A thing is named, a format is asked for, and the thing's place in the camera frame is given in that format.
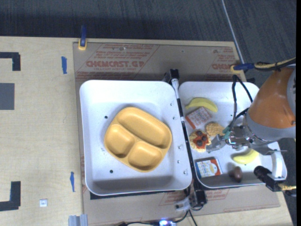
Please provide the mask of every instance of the banana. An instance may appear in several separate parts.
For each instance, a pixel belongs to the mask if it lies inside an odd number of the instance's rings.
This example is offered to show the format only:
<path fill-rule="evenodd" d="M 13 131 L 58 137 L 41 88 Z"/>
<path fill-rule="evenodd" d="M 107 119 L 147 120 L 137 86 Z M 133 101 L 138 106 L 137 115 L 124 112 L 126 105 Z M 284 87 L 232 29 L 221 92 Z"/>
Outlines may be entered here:
<path fill-rule="evenodd" d="M 201 106 L 209 109 L 210 111 L 217 112 L 217 106 L 213 101 L 201 97 L 193 98 L 190 101 L 190 103 L 185 106 L 185 108 L 189 109 L 191 107 L 201 107 Z"/>
<path fill-rule="evenodd" d="M 258 155 L 259 153 L 257 151 L 251 149 L 248 153 L 244 155 L 234 156 L 232 159 L 238 164 L 248 164 L 250 162 L 253 162 Z"/>

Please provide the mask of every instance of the orange compartment tray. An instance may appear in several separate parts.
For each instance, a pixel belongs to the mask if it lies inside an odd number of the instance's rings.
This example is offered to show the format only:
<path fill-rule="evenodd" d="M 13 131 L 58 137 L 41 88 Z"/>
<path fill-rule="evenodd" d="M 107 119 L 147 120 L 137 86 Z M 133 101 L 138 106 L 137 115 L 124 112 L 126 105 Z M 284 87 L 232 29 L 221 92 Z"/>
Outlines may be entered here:
<path fill-rule="evenodd" d="M 135 107 L 121 110 L 104 136 L 106 150 L 140 172 L 154 170 L 162 162 L 171 142 L 172 134 L 166 124 Z"/>

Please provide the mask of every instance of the light wood surface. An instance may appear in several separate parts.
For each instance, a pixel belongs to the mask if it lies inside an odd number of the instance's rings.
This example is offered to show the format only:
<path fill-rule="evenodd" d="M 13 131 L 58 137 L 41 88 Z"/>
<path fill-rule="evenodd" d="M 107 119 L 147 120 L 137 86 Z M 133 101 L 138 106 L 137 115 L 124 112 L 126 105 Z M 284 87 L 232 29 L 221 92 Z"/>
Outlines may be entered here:
<path fill-rule="evenodd" d="M 19 52 L 21 71 L 0 59 L 0 83 L 15 83 L 15 109 L 0 110 L 0 201 L 11 181 L 21 181 L 21 206 L 0 212 L 0 225 L 68 225 L 83 213 L 75 96 L 73 38 L 0 37 L 0 52 Z M 133 42 L 136 40 L 89 40 Z M 231 46 L 232 42 L 152 41 L 160 44 Z M 61 57 L 67 58 L 63 74 Z M 70 174 L 74 172 L 75 192 Z M 293 225 L 282 193 L 280 207 L 196 217 L 199 225 Z M 39 200 L 48 206 L 40 207 Z M 178 225 L 193 225 L 190 218 Z"/>

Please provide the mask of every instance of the white plastic tray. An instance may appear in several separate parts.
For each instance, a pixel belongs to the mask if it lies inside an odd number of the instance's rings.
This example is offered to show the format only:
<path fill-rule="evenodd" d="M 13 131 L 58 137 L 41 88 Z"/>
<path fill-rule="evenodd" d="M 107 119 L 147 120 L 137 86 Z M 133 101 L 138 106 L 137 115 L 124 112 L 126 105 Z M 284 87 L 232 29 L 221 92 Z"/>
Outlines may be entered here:
<path fill-rule="evenodd" d="M 251 96 L 255 98 L 258 88 L 251 83 L 244 83 L 248 88 Z M 238 113 L 242 110 L 248 108 L 251 104 L 249 97 L 247 96 L 244 88 L 236 83 L 235 86 L 236 96 L 237 96 L 237 104 L 238 104 Z M 193 98 L 195 97 L 205 97 L 213 102 L 218 107 L 218 112 L 213 113 L 209 111 L 212 115 L 210 121 L 218 122 L 223 127 L 229 125 L 232 121 L 233 116 L 233 95 L 232 95 L 232 82 L 185 82 L 179 88 L 179 96 L 181 98 L 182 108 L 184 116 L 195 110 L 196 108 L 190 108 L 189 110 L 185 109 L 185 105 L 187 105 Z M 241 124 L 242 116 L 237 120 L 237 124 Z M 186 123 L 187 133 L 190 135 L 193 132 L 193 128 Z M 201 130 L 205 130 L 205 125 L 200 128 Z M 280 150 L 277 142 L 269 144 L 271 149 Z M 236 151 L 231 148 L 231 146 L 226 145 L 221 150 L 213 151 L 211 153 L 198 153 L 196 150 L 192 151 L 192 157 L 195 161 L 199 159 L 206 158 L 216 158 L 219 160 L 222 175 L 201 178 L 199 181 L 205 187 L 211 189 L 225 188 L 225 187 L 237 187 L 237 186 L 249 186 L 255 184 L 263 184 L 257 177 L 254 175 L 253 171 L 256 166 L 264 166 L 272 171 L 272 158 L 271 156 L 263 156 L 259 154 L 259 156 L 252 162 L 246 165 L 235 163 L 231 156 L 237 153 L 244 153 L 243 149 L 241 151 Z M 282 176 L 286 178 L 287 171 L 285 164 L 283 162 Z M 235 182 L 232 178 L 229 177 L 228 172 L 233 170 L 235 166 L 240 166 L 243 172 L 243 180 L 240 183 Z"/>
<path fill-rule="evenodd" d="M 87 81 L 80 87 L 85 179 L 96 195 L 182 190 L 192 180 L 174 89 L 161 81 Z M 115 115 L 134 106 L 155 116 L 171 130 L 173 141 L 151 172 L 138 172 L 111 156 L 103 145 Z"/>

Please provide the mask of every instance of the cookie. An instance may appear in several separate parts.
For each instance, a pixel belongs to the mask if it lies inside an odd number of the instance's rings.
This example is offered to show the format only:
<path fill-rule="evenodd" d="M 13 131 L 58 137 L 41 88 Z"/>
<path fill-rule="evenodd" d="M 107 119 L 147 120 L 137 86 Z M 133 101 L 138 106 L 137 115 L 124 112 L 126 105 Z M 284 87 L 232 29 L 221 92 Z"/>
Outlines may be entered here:
<path fill-rule="evenodd" d="M 222 127 L 219 123 L 216 122 L 208 123 L 205 126 L 205 130 L 208 136 L 210 137 L 215 137 L 217 134 L 220 134 L 221 136 L 224 135 L 224 133 L 222 132 L 224 130 L 224 127 Z"/>
<path fill-rule="evenodd" d="M 211 144 L 211 139 L 205 132 L 195 130 L 189 136 L 189 142 L 192 149 L 203 153 L 206 151 L 206 146 Z"/>

